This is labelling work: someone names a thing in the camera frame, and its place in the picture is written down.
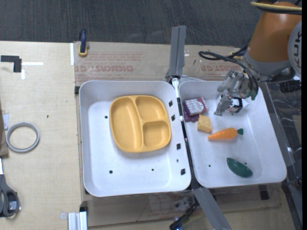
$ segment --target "metal ring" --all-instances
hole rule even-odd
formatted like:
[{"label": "metal ring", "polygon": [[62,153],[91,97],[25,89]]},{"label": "metal ring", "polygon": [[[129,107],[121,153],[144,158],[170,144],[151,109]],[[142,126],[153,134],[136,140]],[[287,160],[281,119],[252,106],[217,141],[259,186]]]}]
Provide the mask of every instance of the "metal ring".
[{"label": "metal ring", "polygon": [[[11,133],[19,128],[19,127],[29,127],[31,128],[32,130],[34,130],[34,132],[36,133],[36,140],[35,142],[28,148],[25,148],[25,149],[19,149],[19,148],[16,148],[14,147],[11,143],[10,143],[10,135]],[[9,148],[14,151],[14,152],[18,152],[18,153],[25,153],[25,152],[29,152],[31,150],[33,150],[37,145],[38,145],[38,142],[39,142],[39,132],[38,132],[38,129],[31,123],[27,123],[27,122],[21,122],[21,123],[17,123],[17,124],[14,124],[12,125],[9,129],[8,129],[8,132],[6,134],[6,142],[8,143],[8,146]]]}]

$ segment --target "scissors handle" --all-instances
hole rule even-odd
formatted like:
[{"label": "scissors handle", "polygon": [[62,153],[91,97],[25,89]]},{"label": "scissors handle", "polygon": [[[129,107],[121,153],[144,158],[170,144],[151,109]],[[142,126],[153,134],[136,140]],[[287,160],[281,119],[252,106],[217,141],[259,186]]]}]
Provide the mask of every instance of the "scissors handle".
[{"label": "scissors handle", "polygon": [[[16,201],[16,209],[10,209],[10,202]],[[5,182],[4,174],[0,174],[0,214],[6,217],[13,216],[19,208],[19,198],[15,191],[9,188]]]}]

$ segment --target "dark gray floor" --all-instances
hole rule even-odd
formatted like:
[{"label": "dark gray floor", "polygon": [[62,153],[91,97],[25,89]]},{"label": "dark gray floor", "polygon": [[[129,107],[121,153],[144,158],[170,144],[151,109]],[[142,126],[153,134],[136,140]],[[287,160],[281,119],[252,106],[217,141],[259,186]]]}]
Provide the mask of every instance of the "dark gray floor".
[{"label": "dark gray floor", "polygon": [[0,40],[169,44],[187,26],[186,44],[242,46],[261,11],[252,0],[0,0]]}]

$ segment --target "yellow cable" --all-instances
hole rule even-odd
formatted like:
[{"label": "yellow cable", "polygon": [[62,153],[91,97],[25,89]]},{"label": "yellow cable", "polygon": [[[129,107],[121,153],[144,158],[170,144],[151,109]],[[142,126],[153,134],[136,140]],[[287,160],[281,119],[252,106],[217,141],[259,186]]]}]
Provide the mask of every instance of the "yellow cable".
[{"label": "yellow cable", "polygon": [[277,9],[277,10],[302,11],[302,8],[300,7],[278,6],[278,5],[266,4],[260,2],[250,2],[250,4],[257,7]]}]

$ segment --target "toy carrot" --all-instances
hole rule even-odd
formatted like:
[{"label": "toy carrot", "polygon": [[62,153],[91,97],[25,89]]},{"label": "toy carrot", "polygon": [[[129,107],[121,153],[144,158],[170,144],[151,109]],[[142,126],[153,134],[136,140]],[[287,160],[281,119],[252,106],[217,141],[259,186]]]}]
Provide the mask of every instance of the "toy carrot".
[{"label": "toy carrot", "polygon": [[213,139],[233,139],[237,136],[237,134],[243,135],[243,129],[236,130],[235,128],[227,128],[215,132],[208,136],[209,140]]}]

